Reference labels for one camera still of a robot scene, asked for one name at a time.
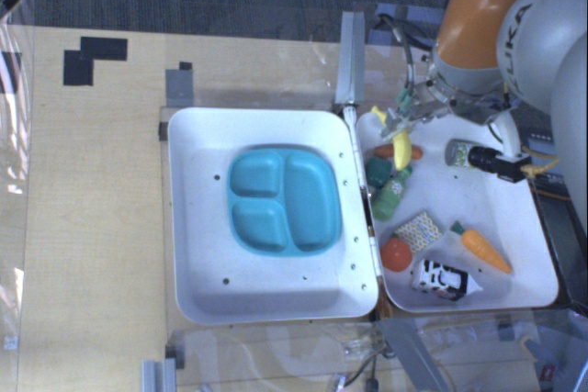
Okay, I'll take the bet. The orange carrot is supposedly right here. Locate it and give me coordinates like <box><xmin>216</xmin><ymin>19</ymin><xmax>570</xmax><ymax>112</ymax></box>
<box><xmin>448</xmin><ymin>220</ymin><xmax>514</xmax><ymax>275</ymax></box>

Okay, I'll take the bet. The white plastic tray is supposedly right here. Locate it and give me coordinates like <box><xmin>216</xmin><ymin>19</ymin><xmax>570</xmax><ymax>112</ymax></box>
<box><xmin>167</xmin><ymin>106</ymin><xmax>380</xmax><ymax>327</ymax></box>
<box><xmin>356</xmin><ymin>107</ymin><xmax>561</xmax><ymax>315</ymax></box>

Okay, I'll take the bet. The green bottle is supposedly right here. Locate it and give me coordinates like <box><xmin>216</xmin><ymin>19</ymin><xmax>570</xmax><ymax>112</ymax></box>
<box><xmin>371</xmin><ymin>164</ymin><xmax>414</xmax><ymax>222</ymax></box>

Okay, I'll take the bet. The black cylinder on white bracket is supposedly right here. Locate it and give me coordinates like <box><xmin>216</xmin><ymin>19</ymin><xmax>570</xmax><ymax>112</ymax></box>
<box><xmin>467</xmin><ymin>109</ymin><xmax>530</xmax><ymax>185</ymax></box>

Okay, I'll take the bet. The black and white carton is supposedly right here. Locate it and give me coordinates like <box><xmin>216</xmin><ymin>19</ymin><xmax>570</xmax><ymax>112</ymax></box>
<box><xmin>410</xmin><ymin>258</ymin><xmax>484</xmax><ymax>303</ymax></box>

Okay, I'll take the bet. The red tomato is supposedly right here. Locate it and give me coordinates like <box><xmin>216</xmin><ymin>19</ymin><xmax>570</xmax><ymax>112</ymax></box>
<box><xmin>379</xmin><ymin>233</ymin><xmax>414</xmax><ymax>274</ymax></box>

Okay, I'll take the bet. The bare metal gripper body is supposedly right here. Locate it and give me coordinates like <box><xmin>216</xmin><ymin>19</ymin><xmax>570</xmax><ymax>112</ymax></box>
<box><xmin>401</xmin><ymin>75</ymin><xmax>456</xmax><ymax>124</ymax></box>

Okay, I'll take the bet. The silver and green can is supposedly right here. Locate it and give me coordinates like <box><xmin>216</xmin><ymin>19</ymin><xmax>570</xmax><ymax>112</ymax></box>
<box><xmin>444</xmin><ymin>139</ymin><xmax>481</xmax><ymax>169</ymax></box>

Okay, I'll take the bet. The dark green broccoli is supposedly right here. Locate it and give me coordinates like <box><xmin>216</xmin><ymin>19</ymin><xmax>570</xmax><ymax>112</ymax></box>
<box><xmin>365</xmin><ymin>157</ymin><xmax>394</xmax><ymax>190</ymax></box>

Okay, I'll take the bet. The yellow banana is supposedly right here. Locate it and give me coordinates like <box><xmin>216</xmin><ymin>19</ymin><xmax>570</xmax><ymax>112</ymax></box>
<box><xmin>370</xmin><ymin>105</ymin><xmax>413</xmax><ymax>172</ymax></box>

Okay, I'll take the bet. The yellow patterned packet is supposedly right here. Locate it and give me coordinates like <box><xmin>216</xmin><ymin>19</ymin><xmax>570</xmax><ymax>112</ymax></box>
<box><xmin>393</xmin><ymin>210</ymin><xmax>445</xmax><ymax>255</ymax></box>

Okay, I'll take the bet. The blue divided plate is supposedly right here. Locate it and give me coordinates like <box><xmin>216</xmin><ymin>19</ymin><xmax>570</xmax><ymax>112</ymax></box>
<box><xmin>226</xmin><ymin>147</ymin><xmax>344</xmax><ymax>259</ymax></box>

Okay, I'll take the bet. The orange sausage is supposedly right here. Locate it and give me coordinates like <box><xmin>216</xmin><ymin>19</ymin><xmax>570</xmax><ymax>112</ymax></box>
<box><xmin>372</xmin><ymin>143</ymin><xmax>424</xmax><ymax>162</ymax></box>

